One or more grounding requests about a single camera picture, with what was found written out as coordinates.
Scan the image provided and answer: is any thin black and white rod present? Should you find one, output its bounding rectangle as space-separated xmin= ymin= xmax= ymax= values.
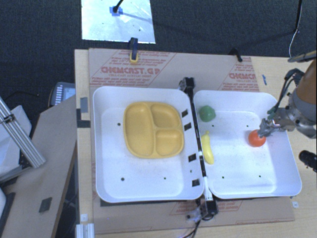
xmin=187 ymin=87 xmax=213 ymax=201

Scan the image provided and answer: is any yellow divided plate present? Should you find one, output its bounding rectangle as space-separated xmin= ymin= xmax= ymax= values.
xmin=123 ymin=101 xmax=185 ymax=160

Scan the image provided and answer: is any white plastic tray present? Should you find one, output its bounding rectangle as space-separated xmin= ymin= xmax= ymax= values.
xmin=92 ymin=85 xmax=206 ymax=204
xmin=193 ymin=90 xmax=303 ymax=200

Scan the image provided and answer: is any brown cardboard board red print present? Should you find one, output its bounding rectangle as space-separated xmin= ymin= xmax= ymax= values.
xmin=88 ymin=48 xmax=296 ymax=235

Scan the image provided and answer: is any orange tomato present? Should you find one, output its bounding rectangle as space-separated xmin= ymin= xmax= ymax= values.
xmin=248 ymin=129 xmax=267 ymax=148

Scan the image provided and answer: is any yellow banana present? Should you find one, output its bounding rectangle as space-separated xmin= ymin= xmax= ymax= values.
xmin=200 ymin=130 xmax=215 ymax=165

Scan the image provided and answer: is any green bell pepper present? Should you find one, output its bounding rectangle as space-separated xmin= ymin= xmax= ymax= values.
xmin=198 ymin=105 xmax=216 ymax=122

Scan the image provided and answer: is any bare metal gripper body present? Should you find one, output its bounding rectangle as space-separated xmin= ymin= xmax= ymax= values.
xmin=271 ymin=107 xmax=317 ymax=139

